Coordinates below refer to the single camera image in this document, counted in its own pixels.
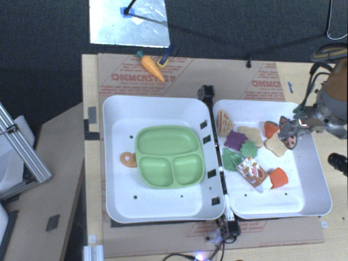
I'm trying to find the green divided plate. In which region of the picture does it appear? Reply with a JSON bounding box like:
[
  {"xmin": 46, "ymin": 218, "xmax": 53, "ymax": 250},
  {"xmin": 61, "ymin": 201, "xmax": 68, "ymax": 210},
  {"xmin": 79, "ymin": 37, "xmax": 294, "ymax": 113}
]
[{"xmin": 134, "ymin": 125, "xmax": 206, "ymax": 189}]

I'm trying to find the purple grapes toy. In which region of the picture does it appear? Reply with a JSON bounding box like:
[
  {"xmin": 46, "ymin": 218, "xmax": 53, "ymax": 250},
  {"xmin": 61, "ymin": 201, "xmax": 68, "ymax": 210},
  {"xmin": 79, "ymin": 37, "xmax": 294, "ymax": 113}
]
[{"xmin": 223, "ymin": 130, "xmax": 248, "ymax": 152}]

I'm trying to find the orange wedge block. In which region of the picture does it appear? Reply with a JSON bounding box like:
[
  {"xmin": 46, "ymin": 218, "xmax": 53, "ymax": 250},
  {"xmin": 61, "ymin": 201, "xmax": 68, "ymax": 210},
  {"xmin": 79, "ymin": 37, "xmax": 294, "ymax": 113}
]
[{"xmin": 269, "ymin": 167, "xmax": 289, "ymax": 190}]

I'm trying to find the green dotted biscuit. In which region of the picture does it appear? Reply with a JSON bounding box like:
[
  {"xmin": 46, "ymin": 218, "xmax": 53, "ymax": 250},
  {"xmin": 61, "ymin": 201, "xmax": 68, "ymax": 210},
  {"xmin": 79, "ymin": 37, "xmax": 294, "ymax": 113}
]
[{"xmin": 240, "ymin": 140, "xmax": 259, "ymax": 159}]

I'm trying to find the orange carrot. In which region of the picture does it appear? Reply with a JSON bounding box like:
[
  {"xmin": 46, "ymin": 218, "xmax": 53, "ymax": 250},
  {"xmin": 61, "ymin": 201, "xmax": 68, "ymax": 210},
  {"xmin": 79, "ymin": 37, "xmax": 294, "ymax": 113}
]
[{"xmin": 136, "ymin": 50, "xmax": 166, "ymax": 83}]

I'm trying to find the white and brown carton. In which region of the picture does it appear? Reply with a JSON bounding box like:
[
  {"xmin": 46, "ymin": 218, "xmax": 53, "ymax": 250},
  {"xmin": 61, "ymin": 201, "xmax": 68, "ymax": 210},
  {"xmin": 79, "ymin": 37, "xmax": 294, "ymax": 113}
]
[{"xmin": 235, "ymin": 156, "xmax": 274, "ymax": 194}]

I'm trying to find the thin black and white rod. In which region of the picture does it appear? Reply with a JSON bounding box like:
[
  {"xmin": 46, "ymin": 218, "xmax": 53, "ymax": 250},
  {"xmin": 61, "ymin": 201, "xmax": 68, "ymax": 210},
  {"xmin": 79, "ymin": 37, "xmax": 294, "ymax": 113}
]
[{"xmin": 206, "ymin": 98, "xmax": 233, "ymax": 220}]

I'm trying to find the orange pretzel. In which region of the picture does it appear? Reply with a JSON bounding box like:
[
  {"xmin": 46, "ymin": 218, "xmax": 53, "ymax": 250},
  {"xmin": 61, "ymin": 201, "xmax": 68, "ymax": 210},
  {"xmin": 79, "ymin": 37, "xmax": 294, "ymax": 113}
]
[{"xmin": 120, "ymin": 151, "xmax": 138, "ymax": 169}]

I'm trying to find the tan biscuit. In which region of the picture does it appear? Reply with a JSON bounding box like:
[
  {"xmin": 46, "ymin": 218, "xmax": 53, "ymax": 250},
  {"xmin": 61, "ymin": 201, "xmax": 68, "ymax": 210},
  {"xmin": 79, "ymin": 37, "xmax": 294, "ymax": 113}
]
[{"xmin": 237, "ymin": 126, "xmax": 264, "ymax": 148}]

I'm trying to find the brown cardboard board red print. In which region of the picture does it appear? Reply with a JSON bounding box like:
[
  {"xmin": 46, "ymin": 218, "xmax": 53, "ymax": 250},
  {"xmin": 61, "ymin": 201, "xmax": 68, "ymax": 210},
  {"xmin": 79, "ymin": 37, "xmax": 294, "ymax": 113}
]
[{"xmin": 97, "ymin": 53, "xmax": 326, "ymax": 258}]

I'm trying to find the white plastic tray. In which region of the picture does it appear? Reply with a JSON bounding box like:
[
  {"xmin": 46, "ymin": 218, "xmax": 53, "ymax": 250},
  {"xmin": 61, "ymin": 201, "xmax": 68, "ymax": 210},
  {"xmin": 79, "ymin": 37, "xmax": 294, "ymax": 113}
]
[
  {"xmin": 102, "ymin": 95, "xmax": 226, "ymax": 225},
  {"xmin": 213, "ymin": 99, "xmax": 333, "ymax": 220}
]

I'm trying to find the red strawberry toy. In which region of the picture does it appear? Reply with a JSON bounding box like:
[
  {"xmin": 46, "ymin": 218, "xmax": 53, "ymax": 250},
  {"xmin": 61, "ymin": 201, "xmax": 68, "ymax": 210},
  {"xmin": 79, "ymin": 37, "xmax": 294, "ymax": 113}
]
[{"xmin": 264, "ymin": 120, "xmax": 280, "ymax": 139}]

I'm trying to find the green lettuce leaf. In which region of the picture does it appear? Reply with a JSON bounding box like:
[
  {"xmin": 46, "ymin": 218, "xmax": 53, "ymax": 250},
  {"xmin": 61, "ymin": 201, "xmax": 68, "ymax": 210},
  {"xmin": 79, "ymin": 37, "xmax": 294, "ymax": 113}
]
[{"xmin": 221, "ymin": 147, "xmax": 244, "ymax": 172}]

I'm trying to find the tan bread slice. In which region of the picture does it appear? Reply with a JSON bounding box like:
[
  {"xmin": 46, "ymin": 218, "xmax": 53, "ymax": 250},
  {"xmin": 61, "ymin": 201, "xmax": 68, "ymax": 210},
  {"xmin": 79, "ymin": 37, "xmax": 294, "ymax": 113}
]
[{"xmin": 264, "ymin": 132, "xmax": 289, "ymax": 158}]

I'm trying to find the watermelon slice toy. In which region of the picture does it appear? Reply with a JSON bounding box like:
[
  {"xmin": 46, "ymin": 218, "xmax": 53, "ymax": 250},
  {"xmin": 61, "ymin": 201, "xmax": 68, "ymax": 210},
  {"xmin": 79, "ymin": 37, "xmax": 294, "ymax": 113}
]
[{"xmin": 279, "ymin": 115, "xmax": 299, "ymax": 150}]

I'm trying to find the black cylinder on white bracket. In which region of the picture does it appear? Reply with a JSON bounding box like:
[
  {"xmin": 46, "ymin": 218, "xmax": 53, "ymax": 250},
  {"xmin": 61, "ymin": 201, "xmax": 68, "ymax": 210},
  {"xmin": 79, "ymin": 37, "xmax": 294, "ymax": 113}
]
[{"xmin": 327, "ymin": 152, "xmax": 348, "ymax": 177}]

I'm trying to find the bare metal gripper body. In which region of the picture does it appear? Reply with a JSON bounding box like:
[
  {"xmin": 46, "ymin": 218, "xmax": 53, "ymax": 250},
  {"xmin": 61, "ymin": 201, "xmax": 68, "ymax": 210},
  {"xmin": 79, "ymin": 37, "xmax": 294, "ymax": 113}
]
[{"xmin": 295, "ymin": 105, "xmax": 346, "ymax": 140}]

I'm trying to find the triangular sandwich toy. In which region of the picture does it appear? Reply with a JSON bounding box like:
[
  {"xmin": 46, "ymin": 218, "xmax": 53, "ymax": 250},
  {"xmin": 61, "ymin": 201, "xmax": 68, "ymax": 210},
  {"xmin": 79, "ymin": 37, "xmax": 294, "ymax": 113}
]
[{"xmin": 216, "ymin": 109, "xmax": 235, "ymax": 138}]

